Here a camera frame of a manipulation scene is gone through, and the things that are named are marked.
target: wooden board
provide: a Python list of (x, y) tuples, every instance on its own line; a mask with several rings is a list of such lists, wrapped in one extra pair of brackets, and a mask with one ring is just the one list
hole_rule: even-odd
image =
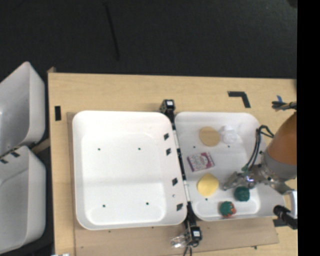
[[(169, 240), (182, 226), (130, 228), (88, 231), (74, 218), (72, 177), (68, 145), (68, 112), (83, 110), (158, 111), (163, 99), (174, 99), (176, 112), (247, 112), (272, 131), (292, 111), (275, 112), (271, 101), (280, 95), (285, 102), (296, 100), (293, 80), (214, 78), (152, 75), (48, 74), (49, 120), (52, 162), (53, 216), (55, 253), (70, 255), (173, 255), (182, 250), (170, 248)], [(245, 92), (251, 108), (245, 108), (241, 97), (229, 97), (228, 91)], [(61, 120), (56, 120), (60, 107)], [(297, 181), (288, 183), (297, 188)], [(203, 231), (198, 255), (296, 255), (297, 231), (287, 227), (273, 228), (271, 218), (198, 223)], [(277, 233), (282, 235), (280, 243)]]

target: brown cylindrical object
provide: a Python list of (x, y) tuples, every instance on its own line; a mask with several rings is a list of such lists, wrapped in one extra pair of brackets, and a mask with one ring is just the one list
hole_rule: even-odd
[(280, 163), (297, 165), (297, 112), (281, 125), (267, 152)]

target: yellow round object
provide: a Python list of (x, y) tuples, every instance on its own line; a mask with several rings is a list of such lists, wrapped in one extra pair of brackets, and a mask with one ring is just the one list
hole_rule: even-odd
[(211, 173), (207, 173), (198, 181), (196, 188), (204, 197), (211, 196), (219, 187), (219, 180)]
[(201, 142), (209, 147), (213, 147), (220, 142), (220, 134), (218, 131), (212, 127), (206, 126), (200, 130), (200, 140)]

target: black line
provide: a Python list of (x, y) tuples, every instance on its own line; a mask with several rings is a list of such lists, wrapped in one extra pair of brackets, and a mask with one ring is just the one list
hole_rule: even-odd
[(55, 113), (55, 120), (60, 121), (61, 120), (61, 107), (55, 106), (54, 107), (54, 113)]
[(241, 97), (244, 106), (248, 109), (251, 108), (247, 94), (244, 91), (228, 91), (229, 97)]
[(115, 28), (114, 28), (114, 24), (112, 22), (112, 18), (111, 18), (111, 14), (110, 14), (110, 10), (109, 10), (109, 6), (107, 2), (103, 2), (102, 3), (105, 9), (105, 13), (106, 16), (108, 18), (109, 21), (109, 25), (110, 25), (110, 30), (111, 30), (111, 35), (112, 35), (112, 39), (113, 39), (113, 44), (114, 44), (114, 50), (115, 50), (115, 58), (118, 61), (120, 59), (120, 52), (119, 52), (119, 46), (118, 46), (118, 41), (117, 41), (117, 37), (116, 37), (116, 32), (115, 32)]

